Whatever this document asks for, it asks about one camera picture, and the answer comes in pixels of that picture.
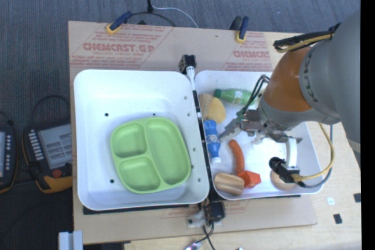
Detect green divided plate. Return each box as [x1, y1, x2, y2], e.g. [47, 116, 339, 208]
[110, 116, 193, 195]

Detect white plastic tray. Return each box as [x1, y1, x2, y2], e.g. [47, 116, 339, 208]
[73, 69, 210, 211]
[193, 70, 325, 201]

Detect tan bread bun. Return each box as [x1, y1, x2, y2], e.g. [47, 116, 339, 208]
[213, 172, 246, 197]

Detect brown cardboard board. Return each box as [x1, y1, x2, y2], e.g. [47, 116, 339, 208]
[67, 20, 318, 245]

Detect black block with wires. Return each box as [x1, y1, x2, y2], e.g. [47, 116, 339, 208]
[178, 54, 197, 73]
[203, 201, 227, 224]

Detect black cylinder on white bracket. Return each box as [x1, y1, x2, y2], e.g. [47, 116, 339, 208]
[268, 137, 301, 184]

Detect beige waffle cone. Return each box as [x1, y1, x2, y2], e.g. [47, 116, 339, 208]
[198, 93, 213, 118]

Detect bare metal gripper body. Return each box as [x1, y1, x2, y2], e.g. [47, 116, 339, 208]
[239, 109, 303, 144]

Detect orange carton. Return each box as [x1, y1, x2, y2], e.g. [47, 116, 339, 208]
[236, 170, 262, 189]

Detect green plastic bottle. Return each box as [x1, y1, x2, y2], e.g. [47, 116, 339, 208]
[213, 88, 256, 107]

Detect blue plastic bottle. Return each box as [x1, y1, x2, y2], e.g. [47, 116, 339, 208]
[203, 119, 223, 165]

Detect yellow round toy food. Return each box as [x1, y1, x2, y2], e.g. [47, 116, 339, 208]
[207, 96, 227, 124]

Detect thin black and white rod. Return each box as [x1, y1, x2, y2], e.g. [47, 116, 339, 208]
[186, 66, 213, 203]

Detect orange sausage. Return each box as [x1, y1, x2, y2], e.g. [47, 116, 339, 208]
[228, 139, 246, 175]

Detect tan round biscuit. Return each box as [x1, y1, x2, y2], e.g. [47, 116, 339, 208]
[270, 169, 297, 192]

